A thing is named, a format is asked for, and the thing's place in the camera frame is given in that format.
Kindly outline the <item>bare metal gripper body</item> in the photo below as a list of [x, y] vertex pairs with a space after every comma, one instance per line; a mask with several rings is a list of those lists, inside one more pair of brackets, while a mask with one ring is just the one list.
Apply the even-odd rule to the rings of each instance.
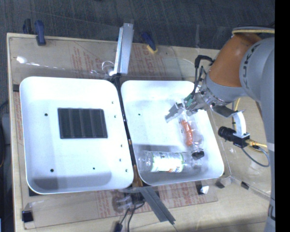
[[222, 101], [213, 96], [209, 91], [199, 91], [189, 94], [184, 98], [185, 109], [190, 112], [208, 110], [214, 106], [222, 105]]

